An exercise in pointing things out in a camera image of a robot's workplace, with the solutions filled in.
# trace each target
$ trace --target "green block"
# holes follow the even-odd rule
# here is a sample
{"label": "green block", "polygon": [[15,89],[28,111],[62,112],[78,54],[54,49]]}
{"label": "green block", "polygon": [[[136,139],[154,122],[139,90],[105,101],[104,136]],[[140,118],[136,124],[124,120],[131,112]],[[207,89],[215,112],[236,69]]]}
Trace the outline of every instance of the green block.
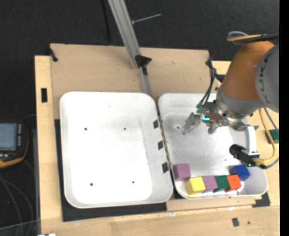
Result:
{"label": "green block", "polygon": [[214,192],[222,191],[230,187],[230,184],[226,175],[214,176],[214,178],[218,185],[218,188]]}
{"label": "green block", "polygon": [[[273,139],[273,142],[275,144],[278,144],[279,143],[279,134],[278,134],[277,130],[271,129],[271,130],[269,130],[269,132],[270,132],[270,135],[271,135],[271,137]],[[265,132],[265,134],[266,134],[268,143],[271,144],[271,140],[269,139],[267,132]]]}

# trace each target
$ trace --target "empty white tray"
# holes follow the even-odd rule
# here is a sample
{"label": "empty white tray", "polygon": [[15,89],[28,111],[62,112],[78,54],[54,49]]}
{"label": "empty white tray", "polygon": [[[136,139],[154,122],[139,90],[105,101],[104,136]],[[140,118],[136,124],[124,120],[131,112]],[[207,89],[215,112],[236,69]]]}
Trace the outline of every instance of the empty white tray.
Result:
{"label": "empty white tray", "polygon": [[[170,163],[188,163],[192,177],[229,175],[229,169],[240,164],[240,161],[230,154],[229,148],[233,144],[247,147],[244,131],[235,131],[225,126],[217,128],[213,134],[208,134],[208,127],[202,122],[185,135],[182,133],[182,126],[190,113],[196,113],[196,105],[202,97],[203,94],[199,93],[167,93],[159,98],[158,105]],[[211,94],[209,101],[214,99],[215,94]],[[251,133],[249,139],[256,143],[255,132]],[[262,195],[268,187],[264,170],[258,167],[250,167],[248,170],[250,177],[241,182],[242,187],[238,191],[188,195],[185,181],[175,181],[175,187],[178,193],[187,199]]]}
{"label": "empty white tray", "polygon": [[60,103],[65,197],[77,208],[162,203],[173,193],[154,100],[68,92]]}

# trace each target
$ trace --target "blue block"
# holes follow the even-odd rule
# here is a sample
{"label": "blue block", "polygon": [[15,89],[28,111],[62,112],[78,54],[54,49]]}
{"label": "blue block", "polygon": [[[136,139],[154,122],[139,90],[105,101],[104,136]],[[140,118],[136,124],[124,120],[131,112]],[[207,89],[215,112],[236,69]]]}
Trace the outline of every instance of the blue block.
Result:
{"label": "blue block", "polygon": [[250,176],[247,166],[244,164],[235,165],[230,169],[230,174],[237,174],[241,181],[245,181]]}

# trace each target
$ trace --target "black floor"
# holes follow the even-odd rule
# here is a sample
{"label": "black floor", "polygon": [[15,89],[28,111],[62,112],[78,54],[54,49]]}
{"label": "black floor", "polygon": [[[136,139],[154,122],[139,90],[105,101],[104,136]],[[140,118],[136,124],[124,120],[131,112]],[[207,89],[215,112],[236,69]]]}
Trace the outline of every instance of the black floor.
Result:
{"label": "black floor", "polygon": [[[134,25],[141,47],[206,49],[215,60],[231,60],[237,51],[226,41],[229,31],[280,28],[280,0],[125,2],[133,20],[162,14]],[[107,1],[105,14],[102,5],[102,0],[0,0],[0,119],[27,118],[31,137],[36,132],[34,55],[44,55],[50,43],[122,45]],[[33,167],[30,140],[26,161],[0,171],[10,191],[0,180],[0,228],[36,218]]]}

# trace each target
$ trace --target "wooden table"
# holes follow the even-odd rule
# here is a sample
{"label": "wooden table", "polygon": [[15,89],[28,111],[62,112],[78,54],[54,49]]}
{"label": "wooden table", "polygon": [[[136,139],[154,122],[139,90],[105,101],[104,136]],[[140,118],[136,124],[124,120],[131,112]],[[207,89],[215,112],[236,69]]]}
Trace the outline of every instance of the wooden table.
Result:
{"label": "wooden table", "polygon": [[[59,118],[60,97],[76,91],[142,92],[138,71],[131,68],[124,47],[51,44],[57,62],[51,56],[35,56],[36,110],[39,161],[41,232],[57,236],[93,235],[280,235],[279,163],[265,170],[268,179],[269,206],[253,207],[262,196],[220,197],[183,200],[172,197],[167,211],[85,219],[63,222],[58,177],[58,161],[54,120]],[[141,48],[143,56],[152,58],[148,78],[153,98],[167,92],[205,93],[209,85],[207,50]],[[219,74],[225,74],[230,62],[214,61]],[[42,92],[47,92],[47,100]],[[279,115],[269,111],[276,125]],[[257,149],[262,157],[270,157],[258,113],[248,119],[259,125]],[[268,129],[273,129],[267,122]],[[233,224],[235,219],[239,226]]]}

